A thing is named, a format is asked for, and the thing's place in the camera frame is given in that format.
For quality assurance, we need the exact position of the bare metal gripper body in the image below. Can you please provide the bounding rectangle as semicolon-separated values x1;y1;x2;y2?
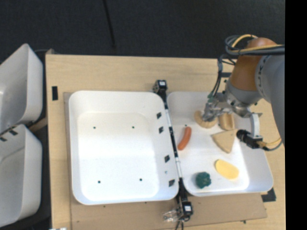
205;95;255;118

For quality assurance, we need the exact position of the beige croissant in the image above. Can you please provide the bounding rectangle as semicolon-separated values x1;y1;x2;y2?
194;110;219;129

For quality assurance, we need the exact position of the tan bread roll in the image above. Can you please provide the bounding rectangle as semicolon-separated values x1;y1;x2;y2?
218;113;236;131

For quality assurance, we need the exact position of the beige triangular slice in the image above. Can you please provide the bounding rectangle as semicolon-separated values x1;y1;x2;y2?
211;128;239;154

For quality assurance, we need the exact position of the orange sausage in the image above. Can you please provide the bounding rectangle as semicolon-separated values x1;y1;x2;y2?
177;126;192;151

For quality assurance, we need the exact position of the thin black and white rod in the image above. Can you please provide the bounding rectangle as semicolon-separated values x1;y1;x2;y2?
157;90;190;207

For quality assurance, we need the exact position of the white plastic tray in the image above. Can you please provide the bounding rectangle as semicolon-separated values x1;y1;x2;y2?
68;90;180;206
166;91;274;197

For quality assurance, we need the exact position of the yellow oval slice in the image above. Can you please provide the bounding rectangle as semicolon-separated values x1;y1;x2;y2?
214;159;240;181

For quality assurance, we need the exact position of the green broccoli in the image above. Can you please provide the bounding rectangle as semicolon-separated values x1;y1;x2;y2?
195;172;213;190

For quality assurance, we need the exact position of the black cylinder on white bracket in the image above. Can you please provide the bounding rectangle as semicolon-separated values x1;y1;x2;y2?
236;112;263;150

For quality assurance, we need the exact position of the black block with thin wires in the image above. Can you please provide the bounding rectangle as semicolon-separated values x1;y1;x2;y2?
153;79;168;93
180;201;193;217

